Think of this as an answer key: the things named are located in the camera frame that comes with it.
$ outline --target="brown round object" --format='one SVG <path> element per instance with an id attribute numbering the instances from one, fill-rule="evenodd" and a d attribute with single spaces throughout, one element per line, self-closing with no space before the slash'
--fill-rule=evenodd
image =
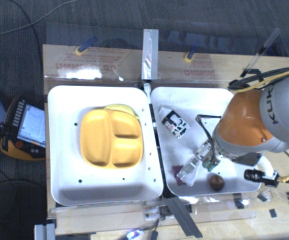
<path id="1" fill-rule="evenodd" d="M 224 188 L 225 181 L 221 176 L 214 174 L 210 177 L 209 184 L 214 191 L 220 191 Z"/>

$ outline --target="yellow divided plate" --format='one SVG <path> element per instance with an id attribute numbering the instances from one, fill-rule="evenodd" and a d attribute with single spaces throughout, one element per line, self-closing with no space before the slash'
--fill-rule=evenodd
<path id="1" fill-rule="evenodd" d="M 143 156 L 143 136 L 138 117 L 108 106 L 86 113 L 80 130 L 83 159 L 104 169 L 130 168 Z"/>

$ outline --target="yellow bowl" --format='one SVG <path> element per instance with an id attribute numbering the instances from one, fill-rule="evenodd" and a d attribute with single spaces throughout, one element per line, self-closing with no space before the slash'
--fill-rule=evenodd
<path id="1" fill-rule="evenodd" d="M 91 110 L 82 119 L 80 149 L 83 159 L 92 166 L 133 167 L 143 156 L 140 122 L 134 114 L 121 110 Z"/>

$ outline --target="table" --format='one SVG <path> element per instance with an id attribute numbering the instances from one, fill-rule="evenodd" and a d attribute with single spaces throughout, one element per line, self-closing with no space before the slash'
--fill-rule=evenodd
<path id="1" fill-rule="evenodd" d="M 96 48 L 89 51 L 88 59 L 72 57 L 75 47 L 65 45 L 44 45 L 44 94 L 58 85 L 109 85 L 137 86 L 141 79 L 141 50 Z M 225 54 L 196 54 L 192 64 L 184 61 L 182 52 L 158 52 L 159 81 L 166 85 L 178 83 L 181 86 L 220 87 L 236 79 L 253 56 Z M 84 64 L 96 61 L 103 73 L 102 79 L 72 79 L 68 73 Z M 289 57 L 262 56 L 256 68 L 262 72 L 289 67 Z M 141 203 L 86 205 L 58 207 L 51 195 L 50 187 L 50 143 L 48 125 L 48 103 L 45 103 L 46 121 L 46 168 L 48 219 L 55 219 L 56 236 L 95 233 L 92 240 L 116 240 L 129 231 L 147 227 L 154 219 L 146 217 Z M 289 174 L 289 158 L 283 153 L 267 153 L 273 168 L 284 176 Z M 193 220 L 205 239 L 289 239 L 289 184 L 280 183 L 277 188 L 261 186 L 259 193 L 267 195 L 269 201 L 256 196 L 242 197 L 250 204 L 244 209 L 234 206 L 232 196 L 217 197 L 220 202 L 209 203 L 210 198 L 201 199 L 192 205 Z M 184 234 L 173 216 L 159 221 L 158 239 L 194 239 Z M 137 239 L 149 239 L 150 230 Z"/>

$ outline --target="gray floor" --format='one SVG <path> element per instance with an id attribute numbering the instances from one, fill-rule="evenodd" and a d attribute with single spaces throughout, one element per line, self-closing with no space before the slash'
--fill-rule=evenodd
<path id="1" fill-rule="evenodd" d="M 34 22 L 70 0 L 12 1 Z M 0 32 L 29 23 L 12 1 L 0 0 Z M 0 92 L 8 102 L 18 95 L 42 100 L 42 44 L 75 45 L 68 32 L 50 30 L 50 26 L 63 30 L 62 24 L 110 29 L 103 47 L 141 49 L 141 39 L 128 40 L 128 33 L 159 29 L 160 50 L 187 51 L 199 41 L 201 53 L 242 55 L 254 55 L 278 29 L 280 35 L 266 55 L 289 56 L 289 0 L 80 0 L 60 7 L 34 29 L 0 35 Z M 120 33 L 119 38 L 113 33 Z M 26 181 L 0 184 L 0 240 L 33 239 L 33 225 L 46 218 L 45 163 L 16 160 L 0 152 L 0 172 L 9 180 Z"/>

